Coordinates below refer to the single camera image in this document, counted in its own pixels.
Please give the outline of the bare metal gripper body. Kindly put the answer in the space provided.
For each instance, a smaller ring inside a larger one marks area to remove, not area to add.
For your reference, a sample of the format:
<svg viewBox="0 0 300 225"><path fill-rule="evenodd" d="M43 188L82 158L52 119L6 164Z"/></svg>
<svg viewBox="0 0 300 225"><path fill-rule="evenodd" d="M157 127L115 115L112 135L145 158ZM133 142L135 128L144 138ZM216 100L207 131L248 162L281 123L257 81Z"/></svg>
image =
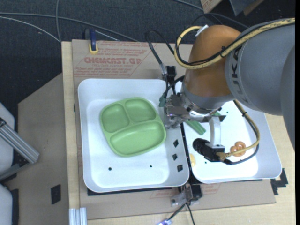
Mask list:
<svg viewBox="0 0 300 225"><path fill-rule="evenodd" d="M184 93L172 94L166 99L164 106L165 121L210 121L222 115L216 115L218 109L205 109L192 102Z"/></svg>

